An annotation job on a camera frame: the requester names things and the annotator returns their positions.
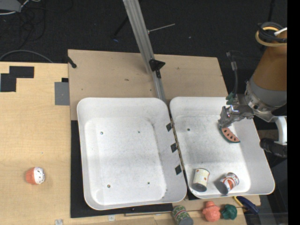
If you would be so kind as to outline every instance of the soda can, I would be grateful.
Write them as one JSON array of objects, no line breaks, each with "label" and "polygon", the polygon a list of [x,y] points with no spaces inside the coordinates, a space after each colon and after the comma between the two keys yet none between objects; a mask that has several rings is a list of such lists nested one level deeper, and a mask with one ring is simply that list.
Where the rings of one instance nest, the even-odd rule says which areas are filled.
[{"label": "soda can", "polygon": [[192,189],[197,192],[205,192],[207,190],[208,176],[210,172],[204,168],[197,168],[195,170]]},{"label": "soda can", "polygon": [[240,180],[237,175],[232,172],[229,172],[226,176],[224,176],[219,184],[219,190],[222,194],[227,194],[234,187],[236,187],[240,183]]},{"label": "soda can", "polygon": [[179,205],[172,211],[172,217],[175,219],[177,225],[193,225],[194,221],[186,211],[185,207]]}]

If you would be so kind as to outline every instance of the wooden table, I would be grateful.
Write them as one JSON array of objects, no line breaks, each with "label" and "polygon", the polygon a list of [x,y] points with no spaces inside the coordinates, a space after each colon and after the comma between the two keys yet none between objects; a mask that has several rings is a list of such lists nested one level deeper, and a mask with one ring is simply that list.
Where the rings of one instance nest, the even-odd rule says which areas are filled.
[{"label": "wooden table", "polygon": [[[142,93],[140,97],[156,95],[151,76],[143,71],[140,54],[71,50],[69,56],[78,65],[77,72],[80,73],[75,69],[69,71],[68,64],[0,62],[2,74],[9,73],[9,66],[35,68],[34,78],[17,78],[16,92],[0,92],[0,224],[53,225],[56,219],[62,219],[64,225],[175,224],[170,212],[160,215],[118,214],[114,222],[108,222],[108,216],[70,218],[70,120],[76,119],[76,100],[86,96],[80,91],[93,85],[94,91],[102,97],[136,97],[139,93]],[[176,96],[227,95],[216,58],[156,55],[156,59],[170,64],[161,70],[168,101]],[[100,66],[102,72],[97,74],[95,67],[99,68],[99,64],[107,65]],[[54,83],[68,77],[71,105],[55,105]],[[93,83],[97,79],[101,87]],[[122,84],[120,90],[114,89],[115,83]],[[45,170],[46,179],[41,185],[31,185],[25,180],[25,172],[34,166]],[[260,205],[259,196],[247,198]],[[212,200],[220,206],[236,205],[238,217],[234,221],[220,219],[211,224],[246,225],[242,208],[232,197]],[[184,205],[194,224],[205,224],[207,222],[201,214],[205,202],[186,198],[173,205]]]}]

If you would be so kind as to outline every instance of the black bracket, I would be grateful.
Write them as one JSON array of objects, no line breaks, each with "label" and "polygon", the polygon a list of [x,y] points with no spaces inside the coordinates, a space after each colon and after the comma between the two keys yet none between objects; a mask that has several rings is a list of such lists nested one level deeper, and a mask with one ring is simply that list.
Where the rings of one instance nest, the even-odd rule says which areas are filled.
[{"label": "black bracket", "polygon": [[149,61],[149,64],[150,64],[150,67],[151,67],[151,70],[154,72],[156,72],[156,77],[157,78],[161,78],[161,75],[160,75],[160,69],[164,66],[165,62],[161,62],[161,61],[157,61],[155,59],[151,59]]}]

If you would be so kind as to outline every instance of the black floor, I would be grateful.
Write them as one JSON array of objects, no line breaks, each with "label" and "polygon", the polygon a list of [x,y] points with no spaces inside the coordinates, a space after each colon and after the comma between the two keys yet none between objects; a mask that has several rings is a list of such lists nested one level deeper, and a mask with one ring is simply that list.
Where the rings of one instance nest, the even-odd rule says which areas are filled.
[{"label": "black floor", "polygon": [[[217,57],[228,92],[234,74],[226,52],[236,55],[238,93],[244,93],[245,81],[264,51],[255,40],[258,23],[287,26],[287,0],[142,0],[140,4],[147,29],[175,23],[150,33],[154,53]],[[0,15],[0,57],[23,49],[60,63],[68,49],[139,53],[129,22],[112,39],[126,17],[122,0],[30,1],[20,13]],[[47,62],[24,52],[2,60]],[[287,115],[287,106],[275,114]],[[254,121],[259,130],[276,129],[275,124]]]}]

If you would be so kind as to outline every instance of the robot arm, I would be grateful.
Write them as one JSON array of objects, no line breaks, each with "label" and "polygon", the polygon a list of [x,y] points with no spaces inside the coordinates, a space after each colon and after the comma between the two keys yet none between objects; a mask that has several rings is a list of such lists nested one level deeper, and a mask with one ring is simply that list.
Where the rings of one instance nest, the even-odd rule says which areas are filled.
[{"label": "robot arm", "polygon": [[[266,33],[274,30],[275,35]],[[272,111],[287,103],[287,29],[272,22],[261,24],[255,36],[256,40],[268,46],[256,70],[247,83],[245,94],[230,94],[226,99],[229,107],[222,107],[218,124],[227,128],[233,122],[257,116],[266,122],[275,122],[279,140],[262,139],[261,147],[276,156],[287,156],[287,117],[274,116]],[[231,59],[232,68],[236,65]]]}]

